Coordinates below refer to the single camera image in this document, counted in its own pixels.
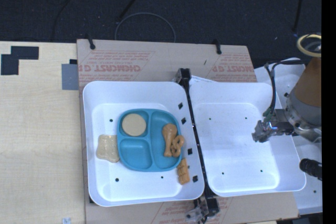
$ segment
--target cardboard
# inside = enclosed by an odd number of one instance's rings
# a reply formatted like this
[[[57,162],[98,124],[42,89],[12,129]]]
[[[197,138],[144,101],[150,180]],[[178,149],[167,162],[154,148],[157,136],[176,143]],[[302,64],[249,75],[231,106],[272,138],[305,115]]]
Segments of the cardboard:
[[[156,202],[131,206],[99,207],[90,202],[87,181],[85,121],[82,91],[95,80],[172,81],[179,68],[217,82],[256,82],[246,46],[176,44],[163,42],[77,40],[79,94],[85,208],[87,224],[92,223],[187,223],[185,213],[193,201]],[[223,198],[217,197],[220,212],[207,223],[235,224],[298,217],[293,193],[275,193]]]

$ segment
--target brown cylinder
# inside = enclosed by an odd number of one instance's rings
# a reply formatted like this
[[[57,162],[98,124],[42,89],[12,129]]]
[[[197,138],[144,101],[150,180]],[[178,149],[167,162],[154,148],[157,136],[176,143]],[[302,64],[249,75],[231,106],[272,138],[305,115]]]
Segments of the brown cylinder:
[[[295,86],[294,93],[301,102],[321,107],[321,89],[321,58],[314,57],[303,71]]]

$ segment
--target blue plate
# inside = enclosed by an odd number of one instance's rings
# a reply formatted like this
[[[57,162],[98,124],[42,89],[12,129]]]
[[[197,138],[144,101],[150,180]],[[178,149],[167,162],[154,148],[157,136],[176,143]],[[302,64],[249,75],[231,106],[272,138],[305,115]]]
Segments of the blue plate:
[[[146,129],[139,136],[130,136],[122,128],[123,119],[129,114],[138,114],[146,121]],[[177,134],[181,134],[176,118],[163,110],[133,109],[124,112],[118,121],[117,141],[119,156],[123,164],[132,170],[143,172],[161,172],[174,169],[181,161],[182,149],[179,157],[163,156],[165,140],[162,128],[168,123],[177,127]]]

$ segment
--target round beige object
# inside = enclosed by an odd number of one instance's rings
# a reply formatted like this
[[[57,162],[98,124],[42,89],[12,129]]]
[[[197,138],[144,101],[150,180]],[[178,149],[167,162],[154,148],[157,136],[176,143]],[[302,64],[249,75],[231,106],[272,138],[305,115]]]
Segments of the round beige object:
[[[146,130],[146,121],[139,114],[128,114],[122,120],[122,129],[131,136],[139,136]]]

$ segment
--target yellow cable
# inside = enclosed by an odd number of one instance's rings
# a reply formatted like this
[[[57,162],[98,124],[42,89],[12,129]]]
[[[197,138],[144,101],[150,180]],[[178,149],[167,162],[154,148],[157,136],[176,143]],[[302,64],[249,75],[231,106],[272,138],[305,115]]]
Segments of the yellow cable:
[[[304,35],[302,37],[300,37],[296,43],[298,49],[303,52],[305,55],[308,56],[312,56],[312,57],[319,57],[321,58],[321,52],[317,53],[317,52],[312,52],[312,51],[308,51],[305,48],[303,48],[301,42],[305,39],[305,38],[318,38],[320,40],[322,40],[322,36],[321,35],[317,35],[317,34],[308,34],[308,35]]]

